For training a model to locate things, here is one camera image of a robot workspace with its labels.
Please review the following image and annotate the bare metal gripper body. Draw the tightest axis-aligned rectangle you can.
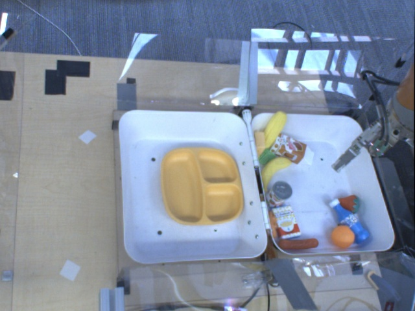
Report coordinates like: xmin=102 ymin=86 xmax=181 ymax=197
xmin=355 ymin=119 xmax=407 ymax=157

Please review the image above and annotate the white plastic tray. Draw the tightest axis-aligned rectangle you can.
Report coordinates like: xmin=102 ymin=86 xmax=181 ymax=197
xmin=118 ymin=109 xmax=268 ymax=265
xmin=251 ymin=111 xmax=396 ymax=257

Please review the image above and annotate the red strawberry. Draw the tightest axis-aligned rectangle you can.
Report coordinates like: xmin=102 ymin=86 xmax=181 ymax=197
xmin=338 ymin=194 xmax=362 ymax=214

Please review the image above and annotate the brown and white carton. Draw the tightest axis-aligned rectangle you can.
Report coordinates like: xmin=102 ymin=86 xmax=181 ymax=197
xmin=269 ymin=133 xmax=314 ymax=167

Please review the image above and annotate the blue bottle with white cap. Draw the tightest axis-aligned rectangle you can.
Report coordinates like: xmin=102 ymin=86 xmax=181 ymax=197
xmin=328 ymin=198 xmax=371 ymax=244

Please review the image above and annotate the yellow corn with green husk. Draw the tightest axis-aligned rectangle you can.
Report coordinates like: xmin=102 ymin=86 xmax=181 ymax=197
xmin=258 ymin=147 xmax=293 ymax=191

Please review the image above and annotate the small can with grey lid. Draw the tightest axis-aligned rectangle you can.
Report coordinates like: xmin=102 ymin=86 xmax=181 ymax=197
xmin=265 ymin=181 xmax=294 ymax=209

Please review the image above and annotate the yellow corn cob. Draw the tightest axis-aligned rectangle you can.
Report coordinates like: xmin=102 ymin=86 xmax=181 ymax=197
xmin=263 ymin=111 xmax=289 ymax=149

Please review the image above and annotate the orange ball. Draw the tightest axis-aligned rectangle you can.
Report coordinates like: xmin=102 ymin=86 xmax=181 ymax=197
xmin=330 ymin=225 xmax=356 ymax=249

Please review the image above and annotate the orange-yellow block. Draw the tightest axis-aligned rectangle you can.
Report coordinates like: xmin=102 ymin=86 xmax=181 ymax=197
xmin=254 ymin=130 xmax=267 ymax=157

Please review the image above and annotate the red and white carton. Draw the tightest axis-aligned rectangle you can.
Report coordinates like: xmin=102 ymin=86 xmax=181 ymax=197
xmin=271 ymin=204 xmax=302 ymax=240

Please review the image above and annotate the thin black and white rod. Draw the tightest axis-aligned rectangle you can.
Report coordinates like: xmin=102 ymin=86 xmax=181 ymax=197
xmin=241 ymin=108 xmax=272 ymax=236

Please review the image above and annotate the red-brown sausage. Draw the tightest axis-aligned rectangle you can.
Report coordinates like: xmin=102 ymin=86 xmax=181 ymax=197
xmin=278 ymin=237 xmax=320 ymax=251

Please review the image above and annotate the yellow divided plate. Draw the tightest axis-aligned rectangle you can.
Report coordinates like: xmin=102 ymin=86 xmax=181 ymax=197
xmin=160 ymin=146 xmax=245 ymax=226

